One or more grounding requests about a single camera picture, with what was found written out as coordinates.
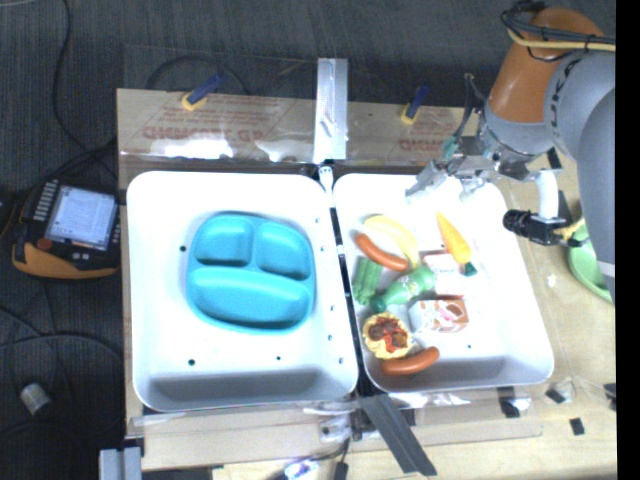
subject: blue plate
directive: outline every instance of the blue plate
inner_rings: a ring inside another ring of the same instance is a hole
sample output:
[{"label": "blue plate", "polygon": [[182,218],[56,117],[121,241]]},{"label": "blue plate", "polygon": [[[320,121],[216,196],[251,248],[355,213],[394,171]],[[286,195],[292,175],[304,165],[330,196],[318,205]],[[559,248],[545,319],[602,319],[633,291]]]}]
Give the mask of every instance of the blue plate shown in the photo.
[{"label": "blue plate", "polygon": [[315,285],[307,237],[264,217],[214,215],[189,248],[187,301],[213,325],[253,334],[293,331],[311,313]]}]

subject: table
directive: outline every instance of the table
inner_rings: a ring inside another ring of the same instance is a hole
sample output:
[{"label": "table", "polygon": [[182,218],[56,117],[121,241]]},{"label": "table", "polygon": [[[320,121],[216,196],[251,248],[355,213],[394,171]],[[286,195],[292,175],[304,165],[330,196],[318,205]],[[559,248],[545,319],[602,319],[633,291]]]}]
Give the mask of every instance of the table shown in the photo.
[{"label": "table", "polygon": [[[122,98],[145,99],[166,94],[162,91],[119,91],[119,108]],[[124,107],[131,109],[131,100],[127,101]],[[396,105],[349,105],[350,112],[351,108],[357,107],[362,128],[367,128],[363,122],[367,118],[375,120],[384,116],[389,120],[389,116],[397,116],[399,112]],[[304,113],[307,107],[301,102],[298,108]],[[435,123],[434,129],[436,124],[442,128],[434,143],[441,142],[453,131],[462,113],[462,109],[425,108],[421,111],[424,113],[422,133],[427,138],[420,140],[429,141],[429,127],[425,123]],[[206,170],[212,166],[209,161],[198,159],[126,154],[127,139],[132,136],[127,127],[131,126],[135,128],[126,119],[120,122],[119,188],[123,203],[128,183],[141,172]],[[411,144],[411,139],[406,137],[394,140],[409,140],[405,143]],[[432,153],[425,150],[421,156],[415,150],[407,152],[416,164]],[[558,185],[575,215],[579,202],[575,166],[562,156],[561,161],[564,172],[558,177]],[[415,169],[416,164],[405,167]],[[300,170],[295,162],[272,166],[285,172]],[[501,179],[497,185],[510,207],[534,211],[537,208],[535,184]],[[305,412],[301,407],[148,414],[131,381],[126,205],[121,206],[121,218],[128,437],[143,437],[143,471],[224,466],[212,469],[212,478],[270,478],[296,458],[324,455],[339,448],[337,442],[327,442],[322,433],[323,425],[326,427],[332,417],[326,412]],[[416,410],[414,434],[425,447],[439,478],[443,479],[566,479],[598,475],[614,478],[617,473],[616,412],[610,406],[603,385],[615,383],[616,378],[615,308],[572,276],[566,251],[534,245],[524,239],[519,244],[554,350],[556,364],[552,377],[548,383],[528,387],[518,395],[531,402],[520,418],[506,418],[495,393],[491,396],[468,393],[465,395],[474,403],[466,407],[431,405]],[[567,386],[570,401],[558,404],[545,394],[550,387]],[[584,427],[581,435],[575,435],[571,425],[571,420],[578,418]],[[311,478],[332,478],[335,461],[321,462],[320,469]],[[351,443],[346,462],[350,479],[376,480],[403,475],[386,444],[375,432]]]}]

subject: toy sausage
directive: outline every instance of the toy sausage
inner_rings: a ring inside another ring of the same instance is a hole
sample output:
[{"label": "toy sausage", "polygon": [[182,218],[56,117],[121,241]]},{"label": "toy sausage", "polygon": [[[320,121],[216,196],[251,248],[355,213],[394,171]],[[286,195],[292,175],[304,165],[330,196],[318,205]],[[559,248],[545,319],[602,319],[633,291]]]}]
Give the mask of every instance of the toy sausage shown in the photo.
[{"label": "toy sausage", "polygon": [[382,362],[380,368],[385,375],[413,375],[429,368],[439,357],[440,351],[436,347],[428,347],[402,359],[387,359]]},{"label": "toy sausage", "polygon": [[399,258],[379,249],[371,239],[364,233],[356,235],[356,245],[371,261],[379,263],[383,267],[398,272],[403,272],[409,268],[409,262],[405,258]]}]

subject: device screen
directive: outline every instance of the device screen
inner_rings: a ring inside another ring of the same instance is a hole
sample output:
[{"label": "device screen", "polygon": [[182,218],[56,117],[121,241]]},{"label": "device screen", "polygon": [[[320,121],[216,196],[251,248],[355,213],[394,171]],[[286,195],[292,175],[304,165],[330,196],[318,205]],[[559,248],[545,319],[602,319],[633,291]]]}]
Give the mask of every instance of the device screen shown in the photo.
[{"label": "device screen", "polygon": [[45,237],[106,251],[116,211],[112,195],[62,185]]}]

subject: green bottle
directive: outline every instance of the green bottle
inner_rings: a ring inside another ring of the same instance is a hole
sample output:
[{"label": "green bottle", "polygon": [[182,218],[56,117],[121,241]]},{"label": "green bottle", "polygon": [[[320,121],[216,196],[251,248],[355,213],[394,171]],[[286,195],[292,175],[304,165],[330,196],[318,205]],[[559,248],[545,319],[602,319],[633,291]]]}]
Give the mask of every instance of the green bottle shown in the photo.
[{"label": "green bottle", "polygon": [[371,308],[382,313],[391,304],[405,304],[427,290],[435,283],[433,271],[423,265],[393,281],[387,291],[371,299]]}]

